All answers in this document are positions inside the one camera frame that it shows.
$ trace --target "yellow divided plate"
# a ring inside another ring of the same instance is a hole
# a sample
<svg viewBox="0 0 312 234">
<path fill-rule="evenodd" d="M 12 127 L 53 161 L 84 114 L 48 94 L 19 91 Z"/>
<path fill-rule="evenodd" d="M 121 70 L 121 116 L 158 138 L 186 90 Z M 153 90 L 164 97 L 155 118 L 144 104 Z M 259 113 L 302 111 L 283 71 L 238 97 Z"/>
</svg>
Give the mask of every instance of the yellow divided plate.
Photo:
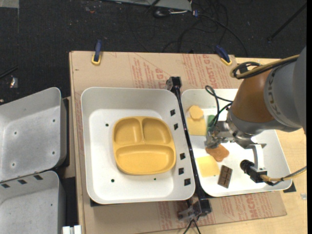
<svg viewBox="0 0 312 234">
<path fill-rule="evenodd" d="M 167 172 L 176 163 L 176 149 L 168 125 L 155 117 L 126 117 L 113 129 L 116 164 L 131 175 Z"/>
</svg>

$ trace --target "blue clamp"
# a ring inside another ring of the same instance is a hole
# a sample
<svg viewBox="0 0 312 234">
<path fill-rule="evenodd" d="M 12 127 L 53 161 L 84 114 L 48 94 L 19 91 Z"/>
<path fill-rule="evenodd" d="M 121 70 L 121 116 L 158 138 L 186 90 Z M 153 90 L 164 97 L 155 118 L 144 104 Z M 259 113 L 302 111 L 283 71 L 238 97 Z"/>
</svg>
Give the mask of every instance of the blue clamp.
<svg viewBox="0 0 312 234">
<path fill-rule="evenodd" d="M 102 40 L 97 40 L 96 44 L 96 52 L 94 55 L 92 55 L 92 63 L 94 65 L 99 65 L 101 62 L 101 47 L 102 47 Z"/>
<path fill-rule="evenodd" d="M 230 60 L 230 57 L 229 57 L 228 53 L 224 50 L 224 48 L 217 45 L 214 50 L 221 57 L 221 61 L 223 61 L 224 64 L 226 64 L 226 65 L 232 64 L 232 61 Z"/>
</svg>

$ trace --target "brown cookie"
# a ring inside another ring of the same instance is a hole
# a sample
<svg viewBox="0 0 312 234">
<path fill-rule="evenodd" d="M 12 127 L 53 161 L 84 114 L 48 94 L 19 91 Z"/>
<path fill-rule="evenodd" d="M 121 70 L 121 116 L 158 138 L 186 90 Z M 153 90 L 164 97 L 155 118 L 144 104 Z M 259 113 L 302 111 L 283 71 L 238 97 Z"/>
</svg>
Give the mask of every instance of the brown cookie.
<svg viewBox="0 0 312 234">
<path fill-rule="evenodd" d="M 222 145 L 219 145 L 217 148 L 213 149 L 206 147 L 206 152 L 213 156 L 216 162 L 221 162 L 230 154 L 230 152 Z"/>
</svg>

